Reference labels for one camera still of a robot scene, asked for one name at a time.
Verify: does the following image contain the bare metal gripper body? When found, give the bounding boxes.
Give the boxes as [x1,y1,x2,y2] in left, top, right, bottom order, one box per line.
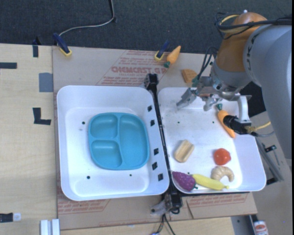
[195,76,242,101]

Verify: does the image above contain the orange carrot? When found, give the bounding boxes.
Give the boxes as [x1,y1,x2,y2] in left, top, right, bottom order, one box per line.
[215,103,236,139]
[163,45,182,69]

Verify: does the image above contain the orange biscuit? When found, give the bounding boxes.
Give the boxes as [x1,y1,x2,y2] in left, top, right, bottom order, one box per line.
[181,69,198,84]

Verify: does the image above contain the white plastic tray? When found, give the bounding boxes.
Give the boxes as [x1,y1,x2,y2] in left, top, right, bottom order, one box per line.
[56,85,171,202]
[157,87,268,195]

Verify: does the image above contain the thin black rod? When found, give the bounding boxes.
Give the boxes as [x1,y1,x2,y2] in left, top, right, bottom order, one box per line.
[150,88,173,196]

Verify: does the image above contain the tan bread bun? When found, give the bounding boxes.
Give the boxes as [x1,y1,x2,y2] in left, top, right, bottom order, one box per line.
[174,139,195,164]

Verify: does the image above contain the red tomato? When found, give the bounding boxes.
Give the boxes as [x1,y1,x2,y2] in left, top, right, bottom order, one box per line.
[213,148,232,166]

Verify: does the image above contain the beige croissant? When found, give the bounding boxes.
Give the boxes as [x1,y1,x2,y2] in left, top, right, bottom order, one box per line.
[210,165,235,183]

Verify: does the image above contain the blue divided plate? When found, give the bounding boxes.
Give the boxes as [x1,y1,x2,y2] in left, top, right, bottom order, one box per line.
[88,112,150,171]

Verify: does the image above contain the yellow banana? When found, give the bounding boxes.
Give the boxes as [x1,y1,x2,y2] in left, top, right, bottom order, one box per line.
[191,173,230,191]

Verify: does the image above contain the purple grapes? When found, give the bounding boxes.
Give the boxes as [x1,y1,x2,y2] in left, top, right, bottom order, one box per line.
[171,171,199,192]

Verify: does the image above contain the brown cardboard board red print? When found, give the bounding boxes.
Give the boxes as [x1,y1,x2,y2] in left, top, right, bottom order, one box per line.
[51,45,258,230]

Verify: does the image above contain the white and red bottle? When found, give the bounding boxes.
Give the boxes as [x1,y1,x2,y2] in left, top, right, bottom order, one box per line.
[253,220,270,235]

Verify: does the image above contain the black cylinder on white bracket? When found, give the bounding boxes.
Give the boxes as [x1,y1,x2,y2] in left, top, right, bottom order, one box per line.
[222,95,252,135]

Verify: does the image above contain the black block with wires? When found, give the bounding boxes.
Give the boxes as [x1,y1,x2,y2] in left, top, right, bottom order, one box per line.
[161,192,183,214]
[144,73,160,91]

